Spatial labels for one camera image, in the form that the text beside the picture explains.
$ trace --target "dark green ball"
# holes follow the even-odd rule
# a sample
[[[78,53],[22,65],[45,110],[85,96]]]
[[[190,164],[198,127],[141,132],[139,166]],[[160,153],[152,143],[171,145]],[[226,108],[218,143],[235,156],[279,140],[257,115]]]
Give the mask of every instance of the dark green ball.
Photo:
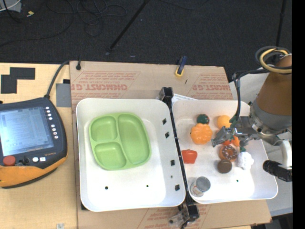
[[[209,124],[210,118],[206,114],[200,114],[197,117],[197,123]]]

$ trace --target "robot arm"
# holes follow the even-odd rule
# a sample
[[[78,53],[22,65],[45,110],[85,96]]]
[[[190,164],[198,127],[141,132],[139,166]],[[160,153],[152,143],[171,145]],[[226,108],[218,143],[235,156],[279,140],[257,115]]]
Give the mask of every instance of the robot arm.
[[[276,54],[280,54],[281,57],[275,66],[265,63],[266,58],[274,57]],[[212,139],[212,145],[214,147],[221,144],[235,135],[240,140],[241,152],[245,151],[245,146],[251,140],[262,139],[273,146],[280,146],[283,153],[282,164],[267,160],[264,162],[263,169],[284,181],[292,181],[292,142],[278,137],[281,133],[291,132],[292,56],[287,50],[275,47],[263,52],[257,60],[263,70],[247,73],[269,72],[269,75],[251,104],[249,115],[239,116],[239,109],[237,109],[230,120],[232,123],[230,128],[223,126],[215,139]],[[239,79],[234,80],[238,93],[238,108],[240,108]]]

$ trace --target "yellow cable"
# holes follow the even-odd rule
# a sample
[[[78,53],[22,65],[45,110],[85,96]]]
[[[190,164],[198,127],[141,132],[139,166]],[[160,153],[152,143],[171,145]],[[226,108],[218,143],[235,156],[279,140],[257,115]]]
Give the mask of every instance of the yellow cable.
[[[273,67],[267,65],[267,64],[264,62],[263,58],[264,58],[267,54],[269,54],[270,52],[282,52],[282,53],[285,54],[285,55],[288,54],[287,51],[285,51],[285,50],[276,50],[276,48],[271,48],[271,49],[269,49],[269,50],[263,52],[263,53],[261,54],[261,56],[259,57],[259,62],[261,63],[261,65],[262,65],[265,69],[267,69],[267,70],[269,70],[269,71],[271,71],[271,72],[276,72],[276,73],[292,73],[292,69],[281,69],[281,68],[278,68],[278,69],[276,68],[276,69],[275,69],[275,68],[273,68]]]

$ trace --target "cardboard box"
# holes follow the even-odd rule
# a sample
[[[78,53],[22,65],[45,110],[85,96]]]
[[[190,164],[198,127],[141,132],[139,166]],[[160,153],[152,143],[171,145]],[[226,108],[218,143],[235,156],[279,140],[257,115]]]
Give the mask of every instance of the cardboard box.
[[[177,65],[81,62],[81,69],[77,70],[77,63],[70,62],[70,73],[79,228],[175,228],[169,226],[168,218],[179,212],[176,207],[107,212],[81,208],[76,105],[84,98],[155,99],[162,87],[172,87],[175,94],[195,99],[232,100],[224,68],[186,65],[184,74],[177,77]],[[198,204],[198,209],[200,217],[187,228],[225,228],[271,221],[265,200]]]

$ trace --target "white tray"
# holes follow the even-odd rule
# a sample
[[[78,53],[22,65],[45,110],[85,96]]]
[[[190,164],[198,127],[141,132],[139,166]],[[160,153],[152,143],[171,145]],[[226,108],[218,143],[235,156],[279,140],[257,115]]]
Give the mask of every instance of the white tray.
[[[179,100],[173,104],[180,149],[192,149],[198,153],[194,164],[184,164],[188,187],[195,177],[207,177],[211,182],[211,188],[202,197],[194,197],[191,194],[191,197],[198,203],[271,199],[277,195],[275,177],[263,170],[263,163],[268,160],[268,157],[261,140],[250,141],[249,145],[245,147],[254,159],[250,170],[243,170],[236,165],[235,161],[229,173],[221,174],[217,171],[217,163],[220,160],[218,151],[221,145],[213,147],[211,142],[197,145],[191,139],[190,131],[196,124],[199,114],[206,114],[210,117],[212,138],[215,138],[216,132],[219,130],[216,125],[217,117],[220,115],[233,116],[236,109],[237,101],[229,100]],[[242,102],[240,116],[248,116],[249,111],[250,106]]]
[[[151,157],[144,165],[105,170],[94,159],[89,140],[90,122],[95,117],[117,112],[131,112],[143,120],[152,149]],[[170,207],[183,203],[185,186],[170,112],[164,102],[87,98],[78,103],[76,115],[81,201],[88,210]]]

